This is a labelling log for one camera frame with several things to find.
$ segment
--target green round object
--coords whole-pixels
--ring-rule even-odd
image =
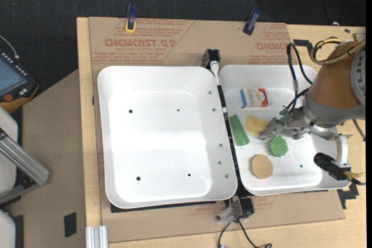
[[[274,136],[269,141],[269,148],[271,154],[277,157],[281,157],[288,152],[287,142],[281,137],[281,135]]]

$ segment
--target blue clamp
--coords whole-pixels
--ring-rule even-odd
[[[255,23],[258,20],[258,18],[261,15],[261,10],[260,9],[252,9],[251,13],[249,14],[248,17],[248,22],[244,26],[243,32],[247,33],[249,35],[252,34],[253,29],[255,28]]]
[[[135,3],[129,2],[127,8],[127,16],[128,19],[126,20],[126,31],[128,33],[135,32],[135,11],[137,10],[137,5]]]

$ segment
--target yellow clip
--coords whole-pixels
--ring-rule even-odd
[[[134,21],[134,24],[133,24],[133,29],[129,29],[128,28],[128,20],[126,20],[126,32],[128,32],[128,33],[135,32],[135,21]]]

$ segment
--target wooden table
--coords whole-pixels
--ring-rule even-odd
[[[291,39],[307,39],[315,44],[317,41],[330,36],[352,40],[352,34],[365,34],[366,29],[363,27],[288,25],[288,31]],[[79,17],[77,19],[77,35],[86,222],[88,227],[98,227],[102,225],[102,218],[98,185],[95,117],[92,106],[93,86],[88,18]],[[319,66],[314,65],[308,58],[306,48],[299,47],[299,50],[303,64],[310,65],[315,70],[319,70]],[[365,121],[360,121],[360,123],[365,131]],[[366,147],[353,123],[347,121],[344,126],[339,128],[339,131],[344,134],[353,134],[349,139],[349,161],[353,167],[353,171],[364,172],[366,170]],[[251,229],[248,231],[248,234],[256,245],[272,243],[275,248],[366,247],[366,187],[358,187],[358,190],[359,196],[357,199],[348,200],[346,203],[347,210],[345,210],[346,218],[344,220]],[[110,247],[213,248],[217,246],[218,236],[218,233],[178,236],[113,243],[110,244]],[[226,243],[228,247],[249,247],[249,243],[241,231],[226,232],[223,237],[223,243]]]

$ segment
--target empty white tray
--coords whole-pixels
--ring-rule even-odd
[[[224,200],[237,178],[216,83],[198,66],[98,76],[106,194],[119,208]]]
[[[306,66],[304,69],[310,79],[315,78],[315,70]],[[300,91],[310,87],[298,66],[295,66],[295,73]],[[294,98],[292,76],[286,65],[228,65],[221,69],[220,81],[228,115],[237,114],[246,132],[245,123],[248,116],[256,116],[269,122],[273,117],[279,118],[279,112],[284,105],[289,104]],[[270,106],[243,109],[240,90],[246,88],[265,88]],[[296,106],[301,104],[302,98],[299,98]],[[248,134],[250,142],[247,145],[240,147],[235,145],[241,180],[250,193],[273,195],[344,188],[349,185],[348,181],[337,181],[332,178],[313,161],[318,152],[336,158],[337,148],[334,141],[325,141],[313,134],[306,134],[304,138],[297,141],[290,135],[282,136],[289,148],[287,154],[282,157],[274,157],[270,153],[268,146],[270,138],[263,141],[259,137]],[[256,154],[266,155],[270,159],[274,168],[272,176],[259,179],[253,174],[250,164],[251,158]]]

